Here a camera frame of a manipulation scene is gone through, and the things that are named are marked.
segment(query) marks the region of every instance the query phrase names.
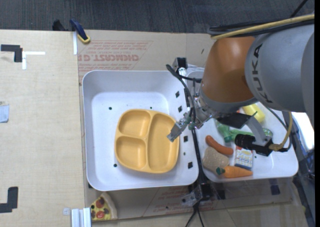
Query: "yellow divided plate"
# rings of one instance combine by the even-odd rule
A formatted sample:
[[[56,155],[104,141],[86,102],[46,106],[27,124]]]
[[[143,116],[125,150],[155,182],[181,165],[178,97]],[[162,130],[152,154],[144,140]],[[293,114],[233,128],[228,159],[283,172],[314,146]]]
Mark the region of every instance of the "yellow divided plate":
[[[170,171],[179,154],[179,136],[173,142],[167,138],[175,123],[171,116],[159,111],[127,110],[116,128],[116,159],[132,170],[156,174]]]

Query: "pizza slice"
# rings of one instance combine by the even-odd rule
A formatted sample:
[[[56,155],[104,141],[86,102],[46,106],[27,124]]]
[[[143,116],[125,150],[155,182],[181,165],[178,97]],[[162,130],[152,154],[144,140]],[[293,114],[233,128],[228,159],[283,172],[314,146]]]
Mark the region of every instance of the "pizza slice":
[[[117,209],[111,197],[103,192],[91,205],[92,222],[115,220],[118,218]]]

